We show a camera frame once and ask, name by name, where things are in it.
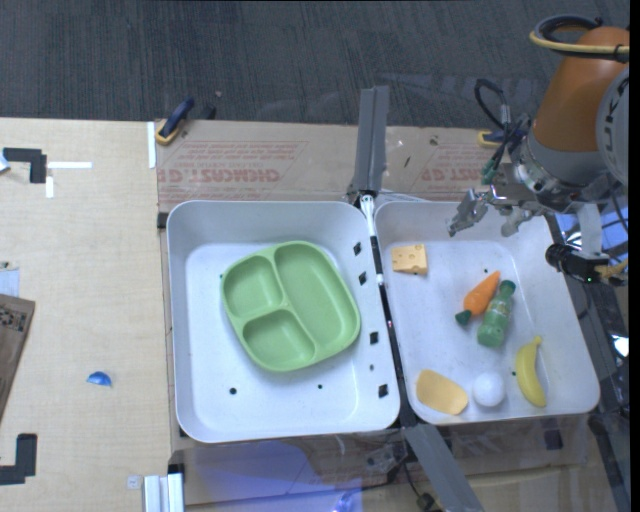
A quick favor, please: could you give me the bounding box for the white plastic tray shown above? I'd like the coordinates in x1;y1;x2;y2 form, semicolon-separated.
165;199;402;444
373;199;602;427

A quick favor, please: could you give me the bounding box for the orange carrot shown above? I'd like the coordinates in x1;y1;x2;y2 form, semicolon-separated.
454;270;502;327

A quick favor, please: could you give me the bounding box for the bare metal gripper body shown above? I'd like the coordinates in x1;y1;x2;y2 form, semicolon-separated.
486;149;577;214

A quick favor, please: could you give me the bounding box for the brown paper packet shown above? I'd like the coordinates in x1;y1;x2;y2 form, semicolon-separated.
0;293;37;422

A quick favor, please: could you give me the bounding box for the green divided plate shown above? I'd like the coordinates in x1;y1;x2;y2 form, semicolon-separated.
219;240;362;374

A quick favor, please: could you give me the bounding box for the white ball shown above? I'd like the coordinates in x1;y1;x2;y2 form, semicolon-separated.
471;370;507;408

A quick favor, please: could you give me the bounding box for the flat yellow oval slice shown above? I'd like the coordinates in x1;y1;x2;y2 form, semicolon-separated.
415;368;470;417

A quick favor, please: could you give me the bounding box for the black cylinder on white bracket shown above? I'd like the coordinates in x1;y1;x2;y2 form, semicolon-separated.
544;201;612;284

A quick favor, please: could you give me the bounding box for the yellow banana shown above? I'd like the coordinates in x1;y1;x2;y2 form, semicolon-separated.
514;335;549;409

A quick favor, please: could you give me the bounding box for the yellow cheese wedge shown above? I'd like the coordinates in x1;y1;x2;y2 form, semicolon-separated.
390;242;430;277

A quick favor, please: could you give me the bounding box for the green plastic bottle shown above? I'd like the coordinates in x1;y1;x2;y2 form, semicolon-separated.
475;279;518;349

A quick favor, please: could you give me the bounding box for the brown cardboard board, red print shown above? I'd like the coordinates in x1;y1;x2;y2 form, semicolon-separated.
154;118;592;506

